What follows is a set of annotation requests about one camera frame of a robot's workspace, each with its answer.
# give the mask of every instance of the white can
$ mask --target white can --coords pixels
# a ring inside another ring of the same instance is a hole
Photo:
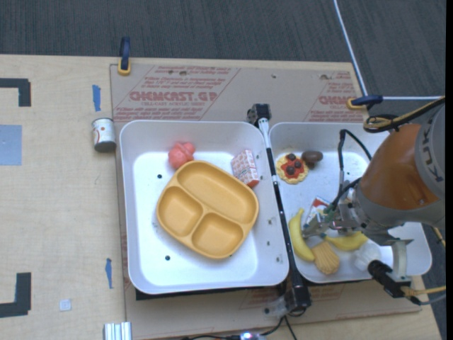
[[[116,149],[115,126],[111,118],[98,118],[93,126],[94,149],[98,152],[111,152]]]

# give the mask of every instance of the pizza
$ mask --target pizza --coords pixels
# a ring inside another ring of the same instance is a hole
[[[278,176],[290,184],[300,183],[309,173],[306,162],[293,153],[280,157],[275,169]]]

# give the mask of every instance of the blue square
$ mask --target blue square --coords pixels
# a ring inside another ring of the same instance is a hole
[[[22,126],[0,125],[0,165],[22,165]]]

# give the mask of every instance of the yellow plate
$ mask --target yellow plate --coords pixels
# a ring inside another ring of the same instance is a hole
[[[179,242],[213,259],[231,256],[258,216],[258,199],[242,181],[209,162],[182,165],[157,202],[157,219]]]

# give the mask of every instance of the table surface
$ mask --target table surface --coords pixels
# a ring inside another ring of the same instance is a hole
[[[202,61],[136,58],[135,62]],[[93,109],[92,86],[101,88],[101,113],[111,117],[109,67],[116,63],[116,57],[0,56],[0,78],[28,79],[32,100],[31,107],[19,107],[17,89],[0,89],[0,125],[22,127],[21,165],[0,165],[0,304],[14,302],[17,273],[32,273],[31,310],[26,316],[0,318],[5,339],[102,339],[105,323],[125,321],[115,155],[97,153],[91,134],[91,122],[100,115]],[[111,287],[105,271],[108,261]],[[420,277],[414,278],[414,286],[423,286]],[[70,311],[60,311],[59,303],[65,299],[71,300]],[[298,339],[440,339],[430,306],[405,314],[295,324],[292,329]],[[282,325],[268,338],[292,336]]]

